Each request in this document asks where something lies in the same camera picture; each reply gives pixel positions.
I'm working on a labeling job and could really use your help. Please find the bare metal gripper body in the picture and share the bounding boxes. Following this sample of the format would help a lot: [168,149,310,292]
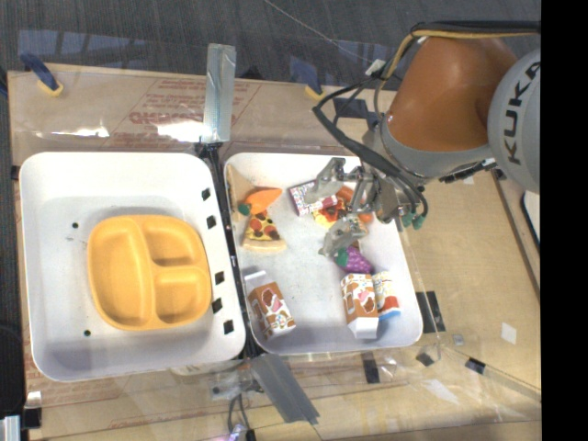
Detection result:
[344,164,418,225]

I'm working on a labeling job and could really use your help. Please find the toy pizza slice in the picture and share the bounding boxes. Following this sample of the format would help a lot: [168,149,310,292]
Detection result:
[311,196,352,230]
[241,209,288,254]

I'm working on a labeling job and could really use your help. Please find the pink and white small carton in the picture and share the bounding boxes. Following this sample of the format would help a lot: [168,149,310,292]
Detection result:
[288,180,340,217]

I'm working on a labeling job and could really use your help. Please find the purple toy grapes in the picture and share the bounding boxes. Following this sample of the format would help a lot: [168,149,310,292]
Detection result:
[334,244,374,276]

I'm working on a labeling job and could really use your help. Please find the white plastic tray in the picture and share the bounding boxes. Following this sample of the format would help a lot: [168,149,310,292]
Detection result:
[17,151,247,382]
[222,152,424,356]

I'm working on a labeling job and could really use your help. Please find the orange toy carrot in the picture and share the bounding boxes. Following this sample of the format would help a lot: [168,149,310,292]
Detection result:
[236,187,283,217]

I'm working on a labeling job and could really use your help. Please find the brown and white carton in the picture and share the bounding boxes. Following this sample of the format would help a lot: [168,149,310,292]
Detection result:
[243,270,297,341]
[339,272,381,341]

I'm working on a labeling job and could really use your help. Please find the white orange blue packet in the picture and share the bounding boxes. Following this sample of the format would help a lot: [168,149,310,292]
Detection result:
[371,270,402,322]

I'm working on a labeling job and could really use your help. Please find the beige toy bread slice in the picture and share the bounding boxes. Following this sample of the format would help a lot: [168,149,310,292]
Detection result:
[226,164,256,222]

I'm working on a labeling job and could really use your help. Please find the orange divided plate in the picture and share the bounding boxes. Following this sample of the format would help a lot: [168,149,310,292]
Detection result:
[85,213,213,332]

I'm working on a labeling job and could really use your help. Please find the brown cardboard board, red print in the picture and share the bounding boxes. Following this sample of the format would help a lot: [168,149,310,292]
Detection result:
[6,62,542,441]

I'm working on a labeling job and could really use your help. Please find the black block with wires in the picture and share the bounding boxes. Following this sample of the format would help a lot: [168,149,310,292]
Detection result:
[194,140,227,156]

